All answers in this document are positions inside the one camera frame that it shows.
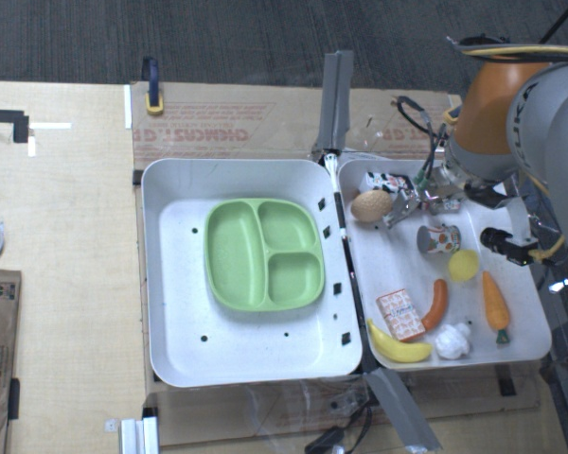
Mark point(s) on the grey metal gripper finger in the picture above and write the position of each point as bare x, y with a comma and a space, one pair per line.
401, 210
439, 206

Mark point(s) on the brown cardboard board, red print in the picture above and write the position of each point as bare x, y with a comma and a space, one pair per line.
227, 126

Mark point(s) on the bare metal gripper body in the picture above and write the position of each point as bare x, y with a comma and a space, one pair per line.
442, 180

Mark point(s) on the orange and white carton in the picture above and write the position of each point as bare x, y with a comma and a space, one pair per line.
400, 315

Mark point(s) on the black cylinder on white bracket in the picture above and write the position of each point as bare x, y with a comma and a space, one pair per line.
504, 244

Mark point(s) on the white garlic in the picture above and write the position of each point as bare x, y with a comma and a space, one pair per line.
452, 342

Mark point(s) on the orange sausage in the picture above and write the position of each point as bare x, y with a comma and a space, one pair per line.
437, 304

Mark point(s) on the small can with orange print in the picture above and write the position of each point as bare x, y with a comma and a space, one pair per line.
441, 239

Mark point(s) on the orange carrot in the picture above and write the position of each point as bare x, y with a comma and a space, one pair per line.
495, 303

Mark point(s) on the white carton with black spots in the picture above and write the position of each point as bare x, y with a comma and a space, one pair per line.
383, 181

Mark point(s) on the white plastic tray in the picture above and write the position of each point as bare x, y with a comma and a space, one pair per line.
184, 301
397, 263

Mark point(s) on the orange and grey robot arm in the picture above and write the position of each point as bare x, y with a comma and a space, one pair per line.
544, 126

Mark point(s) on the green divided plate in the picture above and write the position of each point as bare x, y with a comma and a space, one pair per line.
236, 258

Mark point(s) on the yellow banana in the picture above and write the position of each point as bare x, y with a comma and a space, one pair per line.
397, 349

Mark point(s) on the yellow lemon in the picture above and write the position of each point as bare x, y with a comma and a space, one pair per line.
463, 265

